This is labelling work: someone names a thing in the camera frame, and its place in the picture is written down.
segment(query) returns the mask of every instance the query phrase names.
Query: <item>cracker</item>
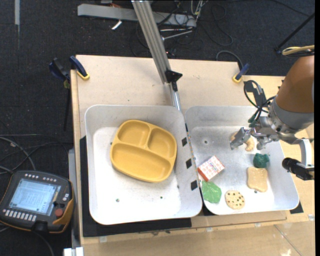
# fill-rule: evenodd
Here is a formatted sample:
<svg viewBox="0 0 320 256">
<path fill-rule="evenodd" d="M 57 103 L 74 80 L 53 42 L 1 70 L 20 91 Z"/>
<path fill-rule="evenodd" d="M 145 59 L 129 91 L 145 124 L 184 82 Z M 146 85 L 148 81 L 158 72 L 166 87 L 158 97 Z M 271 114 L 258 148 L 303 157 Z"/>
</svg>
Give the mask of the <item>cracker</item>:
<svg viewBox="0 0 320 256">
<path fill-rule="evenodd" d="M 246 204 L 244 196 L 238 190 L 228 190 L 224 197 L 226 204 L 234 210 L 240 210 Z"/>
<path fill-rule="evenodd" d="M 247 185 L 250 189 L 266 192 L 268 190 L 267 178 L 268 171 L 265 168 L 249 167 L 247 169 Z"/>
</svg>

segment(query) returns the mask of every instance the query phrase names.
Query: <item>emergency stop button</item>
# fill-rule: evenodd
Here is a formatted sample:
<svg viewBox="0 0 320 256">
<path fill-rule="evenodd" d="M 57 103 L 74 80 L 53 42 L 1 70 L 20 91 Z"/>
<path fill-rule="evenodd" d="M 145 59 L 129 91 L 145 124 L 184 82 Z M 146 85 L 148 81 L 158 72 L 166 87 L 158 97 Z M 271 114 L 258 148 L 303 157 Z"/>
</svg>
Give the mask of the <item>emergency stop button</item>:
<svg viewBox="0 0 320 256">
<path fill-rule="evenodd" d="M 64 215 L 64 210 L 62 210 L 61 208 L 58 208 L 55 210 L 54 214 L 57 218 L 60 218 L 62 217 L 62 215 Z"/>
</svg>

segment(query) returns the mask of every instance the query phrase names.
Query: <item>yellow divided tray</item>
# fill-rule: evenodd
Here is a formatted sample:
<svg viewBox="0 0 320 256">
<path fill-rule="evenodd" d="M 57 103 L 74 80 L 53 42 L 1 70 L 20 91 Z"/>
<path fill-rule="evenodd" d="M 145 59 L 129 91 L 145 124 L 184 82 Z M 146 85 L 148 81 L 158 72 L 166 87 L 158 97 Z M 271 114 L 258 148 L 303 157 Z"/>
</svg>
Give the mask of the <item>yellow divided tray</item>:
<svg viewBox="0 0 320 256">
<path fill-rule="evenodd" d="M 145 182 L 162 182 L 171 174 L 177 142 L 167 130 L 140 120 L 125 121 L 110 149 L 113 167 Z"/>
</svg>

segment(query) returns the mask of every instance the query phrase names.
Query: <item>dark green object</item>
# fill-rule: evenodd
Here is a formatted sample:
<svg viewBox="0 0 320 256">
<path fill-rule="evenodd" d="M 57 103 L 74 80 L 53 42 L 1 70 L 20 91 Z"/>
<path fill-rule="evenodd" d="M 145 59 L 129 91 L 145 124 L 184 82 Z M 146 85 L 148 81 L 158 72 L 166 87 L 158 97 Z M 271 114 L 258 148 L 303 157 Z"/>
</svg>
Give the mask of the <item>dark green object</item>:
<svg viewBox="0 0 320 256">
<path fill-rule="evenodd" d="M 267 162 L 269 162 L 269 157 L 267 154 L 256 153 L 253 158 L 253 166 L 255 168 L 266 168 Z"/>
<path fill-rule="evenodd" d="M 204 200 L 209 201 L 210 203 L 219 203 L 222 192 L 220 187 L 216 184 L 202 181 L 201 191 Z"/>
</svg>

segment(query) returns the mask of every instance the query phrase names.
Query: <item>small box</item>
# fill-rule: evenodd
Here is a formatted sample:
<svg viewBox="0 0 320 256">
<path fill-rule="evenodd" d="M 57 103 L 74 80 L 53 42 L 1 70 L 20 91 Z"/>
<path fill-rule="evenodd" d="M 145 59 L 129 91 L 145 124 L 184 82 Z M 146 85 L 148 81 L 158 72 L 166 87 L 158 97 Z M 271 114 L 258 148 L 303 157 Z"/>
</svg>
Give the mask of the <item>small box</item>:
<svg viewBox="0 0 320 256">
<path fill-rule="evenodd" d="M 220 162 L 220 160 L 214 155 L 209 160 L 201 164 L 197 170 L 198 173 L 208 182 L 212 177 L 220 173 L 225 166 Z"/>
</svg>

